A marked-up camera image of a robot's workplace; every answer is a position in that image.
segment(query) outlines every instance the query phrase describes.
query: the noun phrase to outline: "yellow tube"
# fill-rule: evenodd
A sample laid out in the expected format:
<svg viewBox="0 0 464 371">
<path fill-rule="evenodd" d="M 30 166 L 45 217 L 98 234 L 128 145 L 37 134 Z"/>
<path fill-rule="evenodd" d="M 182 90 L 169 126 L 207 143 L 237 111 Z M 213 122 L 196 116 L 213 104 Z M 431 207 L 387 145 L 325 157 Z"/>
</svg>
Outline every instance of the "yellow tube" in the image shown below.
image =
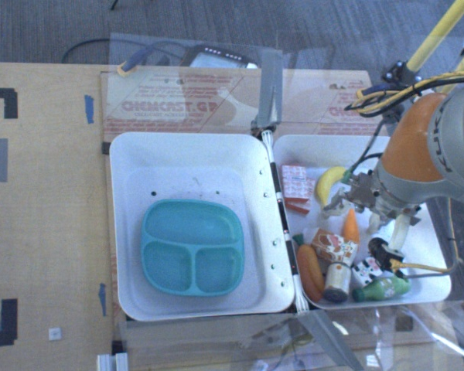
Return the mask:
<svg viewBox="0 0 464 371">
<path fill-rule="evenodd" d="M 453 29 L 455 24 L 464 15 L 464 0 L 455 0 L 449 10 L 442 16 L 435 28 L 419 46 L 418 50 L 407 62 L 407 68 L 411 72 L 417 72 L 423 66 L 423 63 L 435 51 L 438 45 L 443 41 Z"/>
<path fill-rule="evenodd" d="M 457 71 L 460 71 L 460 70 L 464 70 L 464 57 L 462 58 L 462 60 L 459 62 L 459 64 L 457 65 Z M 438 88 L 437 89 L 437 92 L 441 92 L 442 94 L 448 94 L 450 93 L 451 90 L 454 89 L 454 87 L 456 86 L 457 84 L 455 83 L 451 83 L 449 85 L 444 85 L 443 87 L 441 88 Z"/>
</svg>

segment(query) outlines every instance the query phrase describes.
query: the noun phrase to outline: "orange carrot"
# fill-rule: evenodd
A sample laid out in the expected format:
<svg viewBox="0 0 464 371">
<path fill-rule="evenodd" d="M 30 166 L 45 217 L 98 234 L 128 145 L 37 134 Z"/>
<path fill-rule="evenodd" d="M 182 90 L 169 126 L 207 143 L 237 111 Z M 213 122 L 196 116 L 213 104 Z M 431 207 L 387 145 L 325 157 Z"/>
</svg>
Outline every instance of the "orange carrot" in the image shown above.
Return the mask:
<svg viewBox="0 0 464 371">
<path fill-rule="evenodd" d="M 352 240 L 354 243 L 360 242 L 359 228 L 357 227 L 356 213 L 354 209 L 349 209 L 347 213 L 346 221 L 343 224 L 342 236 L 348 240 Z"/>
</svg>

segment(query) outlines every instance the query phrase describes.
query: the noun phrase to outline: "toy bottle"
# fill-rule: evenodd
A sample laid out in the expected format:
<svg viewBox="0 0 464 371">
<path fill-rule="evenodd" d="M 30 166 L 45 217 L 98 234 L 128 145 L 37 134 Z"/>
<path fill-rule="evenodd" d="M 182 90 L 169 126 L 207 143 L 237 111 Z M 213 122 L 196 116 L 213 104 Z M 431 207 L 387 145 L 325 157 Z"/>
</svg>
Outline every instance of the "toy bottle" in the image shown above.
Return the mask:
<svg viewBox="0 0 464 371">
<path fill-rule="evenodd" d="M 355 302 L 383 301 L 405 294 L 409 290 L 411 290 L 411 282 L 408 279 L 397 276 L 381 277 L 364 288 L 354 289 L 353 299 Z"/>
</svg>

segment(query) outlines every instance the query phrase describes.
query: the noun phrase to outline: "teal plate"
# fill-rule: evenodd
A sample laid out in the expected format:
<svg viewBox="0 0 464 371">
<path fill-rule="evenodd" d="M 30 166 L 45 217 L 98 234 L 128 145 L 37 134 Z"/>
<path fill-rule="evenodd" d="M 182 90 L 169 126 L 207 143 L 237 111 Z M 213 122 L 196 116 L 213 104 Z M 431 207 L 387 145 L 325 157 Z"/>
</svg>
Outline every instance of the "teal plate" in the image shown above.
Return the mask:
<svg viewBox="0 0 464 371">
<path fill-rule="evenodd" d="M 164 199 L 145 213 L 142 267 L 161 291 L 189 296 L 224 295 L 244 273 L 244 233 L 237 215 L 219 203 Z"/>
</svg>

